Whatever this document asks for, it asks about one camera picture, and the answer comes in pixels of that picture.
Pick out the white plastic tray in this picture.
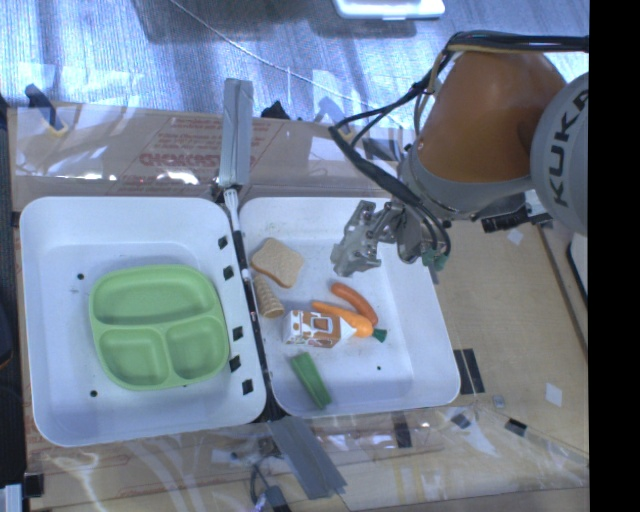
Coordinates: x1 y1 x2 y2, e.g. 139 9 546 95
238 196 462 419
18 195 268 448

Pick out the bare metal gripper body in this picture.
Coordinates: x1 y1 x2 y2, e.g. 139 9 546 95
343 198 443 265

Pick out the black cylinder on white bracket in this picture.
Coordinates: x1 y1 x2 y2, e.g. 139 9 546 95
480 202 554 235

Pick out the green divided plate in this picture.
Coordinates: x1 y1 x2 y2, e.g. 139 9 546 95
88 263 231 392

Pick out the green wedge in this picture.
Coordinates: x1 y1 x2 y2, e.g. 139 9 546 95
290 351 333 411

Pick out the brown and white carton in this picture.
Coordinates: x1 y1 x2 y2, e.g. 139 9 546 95
282 309 357 349

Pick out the orange sausage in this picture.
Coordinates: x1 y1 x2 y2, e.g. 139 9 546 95
330 282 380 327

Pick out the beige bread slice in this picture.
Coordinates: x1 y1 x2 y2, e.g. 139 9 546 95
249 237 305 290

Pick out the brown cardboard board red print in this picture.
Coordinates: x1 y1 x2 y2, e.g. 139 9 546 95
7 102 590 512

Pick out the orange carrot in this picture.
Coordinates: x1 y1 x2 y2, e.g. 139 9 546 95
311 300 389 344

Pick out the beige waffle cone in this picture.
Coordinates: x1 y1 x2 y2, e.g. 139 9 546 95
253 276 286 320

